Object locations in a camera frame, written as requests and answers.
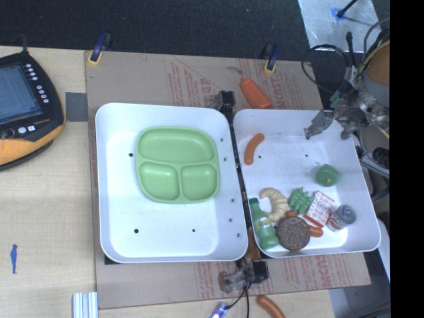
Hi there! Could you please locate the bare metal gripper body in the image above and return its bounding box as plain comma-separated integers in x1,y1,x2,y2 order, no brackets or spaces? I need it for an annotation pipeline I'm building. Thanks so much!
333,89,391,129

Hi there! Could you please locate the white plastic tray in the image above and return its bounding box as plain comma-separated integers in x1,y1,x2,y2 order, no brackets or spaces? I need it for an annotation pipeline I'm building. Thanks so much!
95,103,249,264
233,108,382,259

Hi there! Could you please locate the green pepper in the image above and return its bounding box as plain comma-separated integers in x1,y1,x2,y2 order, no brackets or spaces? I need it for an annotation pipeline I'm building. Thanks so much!
314,164,340,188

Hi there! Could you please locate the orange bottle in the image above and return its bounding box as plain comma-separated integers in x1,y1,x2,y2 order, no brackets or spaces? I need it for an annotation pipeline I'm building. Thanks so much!
240,76,274,110

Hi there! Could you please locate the orange sausage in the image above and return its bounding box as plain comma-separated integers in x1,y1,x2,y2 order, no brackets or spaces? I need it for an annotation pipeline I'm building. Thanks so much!
256,294,286,318
243,132,266,166

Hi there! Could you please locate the green leafy vegetable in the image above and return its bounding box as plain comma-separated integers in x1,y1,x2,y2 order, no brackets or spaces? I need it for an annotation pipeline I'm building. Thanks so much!
287,186,314,216

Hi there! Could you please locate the white and orange carton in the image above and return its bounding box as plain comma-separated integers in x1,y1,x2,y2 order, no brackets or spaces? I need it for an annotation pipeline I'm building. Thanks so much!
303,190,335,229

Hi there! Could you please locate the small grey-topped can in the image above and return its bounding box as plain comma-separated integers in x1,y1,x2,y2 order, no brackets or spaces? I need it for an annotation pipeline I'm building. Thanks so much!
326,204,357,233

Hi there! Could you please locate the beige croissant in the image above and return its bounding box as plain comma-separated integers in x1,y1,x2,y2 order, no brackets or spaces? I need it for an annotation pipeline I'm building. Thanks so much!
258,187,290,223

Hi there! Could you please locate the orange carrot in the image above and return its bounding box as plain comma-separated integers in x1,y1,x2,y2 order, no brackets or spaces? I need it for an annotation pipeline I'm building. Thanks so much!
286,210,324,239

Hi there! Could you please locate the brown round biscuit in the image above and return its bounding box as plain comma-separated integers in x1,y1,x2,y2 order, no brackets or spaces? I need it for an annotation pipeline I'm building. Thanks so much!
276,215,312,252

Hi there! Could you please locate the green bottle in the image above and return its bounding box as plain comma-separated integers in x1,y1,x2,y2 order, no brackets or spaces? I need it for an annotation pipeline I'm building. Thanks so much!
248,197,280,251

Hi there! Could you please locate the green divided plate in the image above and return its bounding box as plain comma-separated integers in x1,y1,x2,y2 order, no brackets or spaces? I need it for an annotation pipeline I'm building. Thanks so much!
135,126,221,205

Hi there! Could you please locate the brown cardboard board, red print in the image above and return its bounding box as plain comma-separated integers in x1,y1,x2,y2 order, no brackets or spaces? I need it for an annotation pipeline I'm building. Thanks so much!
84,50,372,309

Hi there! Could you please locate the black cylinder on white bracket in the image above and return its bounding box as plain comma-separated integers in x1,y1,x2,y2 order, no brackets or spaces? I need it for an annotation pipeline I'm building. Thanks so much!
359,125,391,178

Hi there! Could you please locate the black block with thin wires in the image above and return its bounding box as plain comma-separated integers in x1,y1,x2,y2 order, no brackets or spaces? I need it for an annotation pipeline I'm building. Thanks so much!
250,260,270,283
214,90,237,111

